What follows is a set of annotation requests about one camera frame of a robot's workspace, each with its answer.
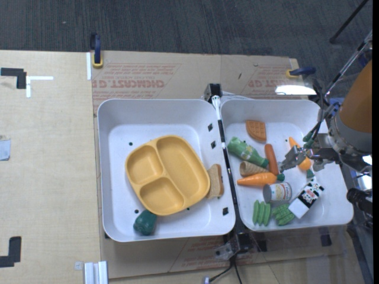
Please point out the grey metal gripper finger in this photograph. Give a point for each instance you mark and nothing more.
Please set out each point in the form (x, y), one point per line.
(321, 163)
(291, 158)

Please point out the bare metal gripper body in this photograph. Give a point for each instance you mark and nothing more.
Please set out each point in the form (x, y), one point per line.
(340, 151)

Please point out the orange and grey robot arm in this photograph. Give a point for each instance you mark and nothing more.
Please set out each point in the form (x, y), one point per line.
(356, 105)

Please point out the orange carrot with green top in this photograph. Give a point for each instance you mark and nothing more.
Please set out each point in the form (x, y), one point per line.
(305, 164)
(257, 180)

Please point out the red-orange sausage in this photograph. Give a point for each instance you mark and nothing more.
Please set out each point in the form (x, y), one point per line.
(271, 158)

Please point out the white plastic tray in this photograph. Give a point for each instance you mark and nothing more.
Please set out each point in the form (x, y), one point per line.
(331, 188)
(124, 120)

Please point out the small silver can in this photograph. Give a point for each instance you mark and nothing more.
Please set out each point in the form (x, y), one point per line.
(279, 191)

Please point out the black and white milk carton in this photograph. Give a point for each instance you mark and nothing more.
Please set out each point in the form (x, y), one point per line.
(308, 198)

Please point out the tan ice cream cone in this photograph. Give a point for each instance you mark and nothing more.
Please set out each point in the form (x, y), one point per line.
(250, 169)

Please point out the green bottle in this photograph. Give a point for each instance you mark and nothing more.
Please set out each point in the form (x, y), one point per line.
(247, 152)

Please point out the orange waffle piece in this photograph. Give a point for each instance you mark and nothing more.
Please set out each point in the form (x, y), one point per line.
(256, 130)

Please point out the green pea pod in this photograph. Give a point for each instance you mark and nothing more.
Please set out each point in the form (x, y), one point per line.
(282, 214)
(261, 213)

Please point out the thin black and white rod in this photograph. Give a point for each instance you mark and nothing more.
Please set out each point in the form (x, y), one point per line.
(228, 164)

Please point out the brown bread slice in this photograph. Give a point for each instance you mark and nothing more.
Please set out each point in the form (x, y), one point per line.
(216, 182)

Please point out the yellow divided plate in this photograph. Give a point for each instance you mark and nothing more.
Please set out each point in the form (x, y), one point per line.
(174, 161)

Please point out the brown cardboard board red print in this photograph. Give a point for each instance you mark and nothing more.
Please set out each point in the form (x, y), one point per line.
(154, 75)

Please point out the black cylinder on white bracket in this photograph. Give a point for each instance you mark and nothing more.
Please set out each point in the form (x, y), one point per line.
(359, 199)

